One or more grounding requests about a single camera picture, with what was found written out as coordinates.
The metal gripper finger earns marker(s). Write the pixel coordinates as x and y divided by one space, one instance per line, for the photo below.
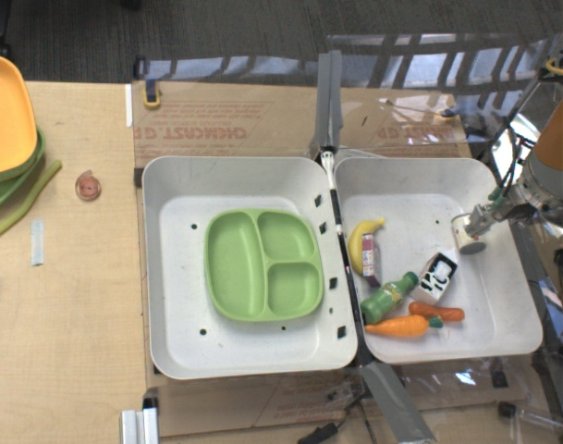
481 213
476 229

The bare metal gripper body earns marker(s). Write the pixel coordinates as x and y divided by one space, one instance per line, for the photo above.
523 207

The white small can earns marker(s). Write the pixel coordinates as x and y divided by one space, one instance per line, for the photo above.
466 244

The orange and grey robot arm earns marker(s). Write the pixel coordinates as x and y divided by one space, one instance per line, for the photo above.
550 155

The black and white carton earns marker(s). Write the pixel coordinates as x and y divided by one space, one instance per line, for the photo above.
436 278

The white plastic tray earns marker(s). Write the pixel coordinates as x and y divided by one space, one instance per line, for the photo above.
484 303
179 294

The orange sausage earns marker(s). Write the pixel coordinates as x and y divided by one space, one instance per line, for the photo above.
440 312

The green bottle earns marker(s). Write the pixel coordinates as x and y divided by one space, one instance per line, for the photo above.
383 299

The yellow banana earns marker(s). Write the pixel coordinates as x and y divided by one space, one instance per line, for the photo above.
355 248

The orange carrot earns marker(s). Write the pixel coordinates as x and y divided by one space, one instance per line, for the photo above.
401 326

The green divided plate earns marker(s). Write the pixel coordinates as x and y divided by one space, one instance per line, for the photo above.
244 266

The brown cardboard board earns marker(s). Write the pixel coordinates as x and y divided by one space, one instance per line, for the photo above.
216 123

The pink round doughnut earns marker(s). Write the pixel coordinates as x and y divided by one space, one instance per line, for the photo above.
88 187

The green flexible tube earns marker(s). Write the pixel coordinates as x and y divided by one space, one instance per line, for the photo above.
31 197

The orange divided plate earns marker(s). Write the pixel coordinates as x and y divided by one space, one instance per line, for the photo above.
6 118

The black chair base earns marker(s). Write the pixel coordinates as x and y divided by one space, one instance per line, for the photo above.
3 7

